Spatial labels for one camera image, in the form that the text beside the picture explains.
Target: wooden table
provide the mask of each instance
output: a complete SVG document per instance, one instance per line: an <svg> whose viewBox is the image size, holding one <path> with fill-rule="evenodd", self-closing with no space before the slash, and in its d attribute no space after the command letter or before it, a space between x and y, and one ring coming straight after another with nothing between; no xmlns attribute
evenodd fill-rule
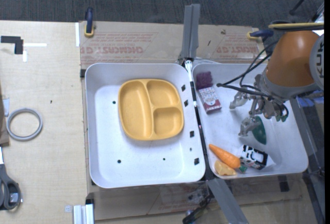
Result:
<svg viewBox="0 0 330 224"><path fill-rule="evenodd" d="M13 44L0 43L0 82L9 111L37 110L43 129L33 140L10 139L3 146L7 173L19 183L23 203L13 212L0 211L0 223L72 223L72 206L85 205L87 195L80 51L75 23L0 21L2 36L20 36L27 62L15 55ZM20 135L32 133L38 122L21 114L12 122ZM305 184L297 179L298 199L242 206L251 223L316 223ZM219 223L226 223L217 211ZM141 216L99 223L182 223L185 213Z"/></svg>

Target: metal ring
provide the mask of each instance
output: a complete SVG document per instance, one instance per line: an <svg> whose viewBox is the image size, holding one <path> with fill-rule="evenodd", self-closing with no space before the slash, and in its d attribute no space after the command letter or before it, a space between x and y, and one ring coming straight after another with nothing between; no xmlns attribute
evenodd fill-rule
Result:
<svg viewBox="0 0 330 224"><path fill-rule="evenodd" d="M39 127L37 128L37 130L34 133L32 133L31 135L26 136L26 137L18 136L16 134L14 134L10 129L11 120L20 113L31 113L31 114L35 115L39 120ZM7 125L8 133L13 139L19 140L19 141L27 141L27 140L31 140L31 139L35 138L40 133L40 131L42 129L42 119L41 119L41 115L37 111L35 111L32 108L25 107L25 108L16 109L12 113L10 113L9 116L8 116L6 125Z"/></svg>

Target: yellow cable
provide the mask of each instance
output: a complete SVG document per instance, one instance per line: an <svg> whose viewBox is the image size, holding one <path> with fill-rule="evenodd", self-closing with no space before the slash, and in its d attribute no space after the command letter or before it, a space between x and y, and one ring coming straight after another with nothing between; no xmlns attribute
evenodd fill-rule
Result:
<svg viewBox="0 0 330 224"><path fill-rule="evenodd" d="M324 23L310 22L310 23L283 23L283 24L271 24L269 28L290 28L290 27L316 27L324 26Z"/></svg>

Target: scissors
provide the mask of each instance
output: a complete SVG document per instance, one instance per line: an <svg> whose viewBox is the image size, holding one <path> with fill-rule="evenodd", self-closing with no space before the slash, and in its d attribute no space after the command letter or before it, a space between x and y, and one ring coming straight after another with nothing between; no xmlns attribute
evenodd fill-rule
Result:
<svg viewBox="0 0 330 224"><path fill-rule="evenodd" d="M6 167L0 146L0 208L14 209L21 202L19 185L6 173Z"/></svg>

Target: copper-colored robot part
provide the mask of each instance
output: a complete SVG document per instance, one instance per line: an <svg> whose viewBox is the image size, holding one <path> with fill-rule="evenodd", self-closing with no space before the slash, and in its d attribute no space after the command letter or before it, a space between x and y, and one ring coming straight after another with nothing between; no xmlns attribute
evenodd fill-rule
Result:
<svg viewBox="0 0 330 224"><path fill-rule="evenodd" d="M314 83L309 69L309 55L318 35L313 31L290 31L277 43L266 68L272 83L301 87Z"/></svg>

